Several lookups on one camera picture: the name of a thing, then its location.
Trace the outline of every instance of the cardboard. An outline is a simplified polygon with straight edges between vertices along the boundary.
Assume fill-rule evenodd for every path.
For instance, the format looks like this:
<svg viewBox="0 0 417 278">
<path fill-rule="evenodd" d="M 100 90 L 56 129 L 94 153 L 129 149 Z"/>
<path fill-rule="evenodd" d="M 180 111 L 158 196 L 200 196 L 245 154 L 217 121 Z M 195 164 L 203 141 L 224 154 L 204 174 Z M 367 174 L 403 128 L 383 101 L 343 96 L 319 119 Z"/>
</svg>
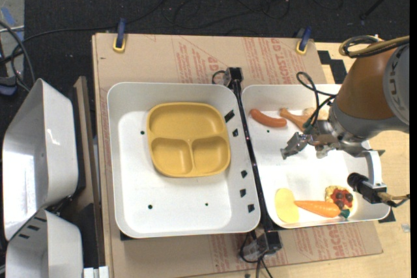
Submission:
<svg viewBox="0 0 417 278">
<path fill-rule="evenodd" d="M 213 73 L 228 66 L 242 68 L 244 85 L 297 83 L 298 71 L 307 72 L 315 83 L 327 83 L 315 43 L 309 41 L 308 52 L 301 56 L 295 53 L 297 41 L 291 38 L 128 35 L 124 53 L 116 53 L 112 50 L 115 36 L 93 36 L 103 230 L 110 277 L 208 277 L 214 273 L 218 273 L 216 277 L 243 277 L 254 268 L 238 257 L 244 234 L 122 240 L 114 215 L 107 91 L 123 81 L 210 83 Z M 407 179 L 406 172 L 401 175 Z M 283 249 L 266 257 L 265 263 L 272 272 L 282 272 L 280 268 L 290 264 L 309 263 L 307 267 L 292 266 L 293 277 L 330 277 L 332 273 L 351 277 L 354 264 L 349 259 L 360 258 L 363 265 L 355 267 L 357 273 L 377 274 L 366 277 L 392 276 L 385 273 L 409 277 L 407 237 L 402 237 L 397 248 L 389 251 L 390 257 L 381 258 L 378 264 L 375 259 L 366 259 L 365 255 L 383 254 L 377 227 L 377 223 L 365 221 L 283 230 Z M 405 253 L 405 260 L 399 250 Z M 327 264 L 320 266 L 324 260 Z M 401 269 L 393 265 L 398 260 L 405 263 Z M 315 263 L 320 268 L 312 272 L 310 266 L 317 268 Z"/>
</svg>

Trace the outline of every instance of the white container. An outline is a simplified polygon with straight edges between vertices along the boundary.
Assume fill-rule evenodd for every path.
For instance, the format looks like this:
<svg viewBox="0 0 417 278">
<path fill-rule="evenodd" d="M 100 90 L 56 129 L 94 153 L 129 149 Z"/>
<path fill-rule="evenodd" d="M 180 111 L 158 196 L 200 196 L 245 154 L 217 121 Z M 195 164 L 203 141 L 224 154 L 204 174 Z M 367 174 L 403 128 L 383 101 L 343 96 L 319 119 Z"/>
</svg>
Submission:
<svg viewBox="0 0 417 278">
<path fill-rule="evenodd" d="M 223 116 L 233 110 L 234 117 L 226 122 L 231 162 L 225 171 L 173 178 L 154 168 L 147 114 L 154 106 L 169 102 L 209 104 Z M 127 236 L 237 233 L 258 225 L 261 214 L 255 178 L 231 90 L 219 85 L 118 83 L 108 92 L 108 117 L 115 217 Z"/>
<path fill-rule="evenodd" d="M 7 246 L 6 278 L 81 278 L 83 249 L 77 226 L 39 210 Z"/>
<path fill-rule="evenodd" d="M 3 210 L 7 240 L 41 208 L 72 195 L 78 183 L 71 101 L 38 79 L 3 141 Z"/>
<path fill-rule="evenodd" d="M 318 90 L 335 94 L 340 85 L 316 85 Z M 302 114 L 303 109 L 315 107 L 314 93 L 302 85 L 253 85 L 242 92 L 242 103 L 245 110 L 248 129 L 255 153 L 266 208 L 271 219 L 286 229 L 331 225 L 335 223 L 352 223 L 358 221 L 378 220 L 386 217 L 390 207 L 385 204 L 370 204 L 354 192 L 347 183 L 351 173 L 369 177 L 365 158 L 354 158 L 343 151 L 330 151 L 325 158 L 316 157 L 313 146 L 284 160 L 281 148 L 295 132 L 300 132 L 292 122 L 285 128 L 268 128 L 256 122 L 250 116 L 251 109 L 258 109 L 271 117 L 280 117 L 279 110 L 288 108 L 293 113 Z M 325 188 L 342 186 L 354 196 L 354 208 L 348 218 L 324 218 L 299 209 L 300 219 L 297 223 L 285 223 L 277 215 L 275 194 L 280 188 L 290 189 L 298 201 L 324 200 Z"/>
</svg>

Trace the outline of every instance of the yellow divided plate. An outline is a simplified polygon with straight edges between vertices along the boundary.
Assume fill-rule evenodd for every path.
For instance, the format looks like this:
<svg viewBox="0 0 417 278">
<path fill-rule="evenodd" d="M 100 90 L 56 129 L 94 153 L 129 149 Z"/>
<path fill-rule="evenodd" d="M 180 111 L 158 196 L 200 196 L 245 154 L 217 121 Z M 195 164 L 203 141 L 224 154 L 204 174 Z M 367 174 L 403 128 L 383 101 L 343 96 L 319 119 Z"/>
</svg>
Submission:
<svg viewBox="0 0 417 278">
<path fill-rule="evenodd" d="M 209 104 L 156 105 L 147 117 L 147 135 L 152 162 L 166 176 L 209 176 L 230 164 L 224 118 Z"/>
</svg>

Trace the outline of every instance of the cardboard sheet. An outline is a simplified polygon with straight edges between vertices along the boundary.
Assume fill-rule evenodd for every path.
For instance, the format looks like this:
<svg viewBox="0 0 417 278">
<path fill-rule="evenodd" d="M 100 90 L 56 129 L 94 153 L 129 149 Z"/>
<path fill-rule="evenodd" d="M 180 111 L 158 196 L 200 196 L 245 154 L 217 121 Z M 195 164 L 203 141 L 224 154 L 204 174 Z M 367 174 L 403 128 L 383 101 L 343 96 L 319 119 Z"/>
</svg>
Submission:
<svg viewBox="0 0 417 278">
<path fill-rule="evenodd" d="M 326 83 L 315 44 L 310 41 L 308 52 L 301 56 L 295 52 L 297 41 L 291 38 L 128 35 L 125 52 L 116 53 L 112 50 L 114 38 L 115 34 L 93 36 L 102 212 L 110 276 L 177 278 L 253 269 L 238 257 L 243 234 L 121 239 L 114 214 L 107 92 L 123 81 L 210 83 L 213 73 L 228 66 L 242 68 L 245 85 L 297 83 L 298 71 L 306 71 L 315 83 Z M 382 253 L 372 221 L 283 230 L 280 236 L 283 249 L 265 258 L 268 267 Z"/>
</svg>

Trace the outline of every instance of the orange carrot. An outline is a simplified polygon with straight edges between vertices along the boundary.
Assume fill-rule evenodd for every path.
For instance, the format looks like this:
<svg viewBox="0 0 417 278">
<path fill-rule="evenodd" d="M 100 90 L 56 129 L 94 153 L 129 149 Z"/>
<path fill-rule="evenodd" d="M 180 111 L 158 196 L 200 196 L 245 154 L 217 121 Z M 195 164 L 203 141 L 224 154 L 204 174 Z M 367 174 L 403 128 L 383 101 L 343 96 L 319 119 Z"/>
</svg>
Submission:
<svg viewBox="0 0 417 278">
<path fill-rule="evenodd" d="M 319 214 L 322 217 L 334 218 L 340 214 L 339 206 L 333 202 L 324 201 L 295 201 L 299 208 L 303 208 L 307 211 Z"/>
<path fill-rule="evenodd" d="M 257 122 L 266 126 L 270 126 L 271 128 L 282 128 L 287 125 L 287 120 L 285 118 L 269 117 L 260 112 L 258 109 L 252 109 L 250 111 L 250 115 Z"/>
</svg>

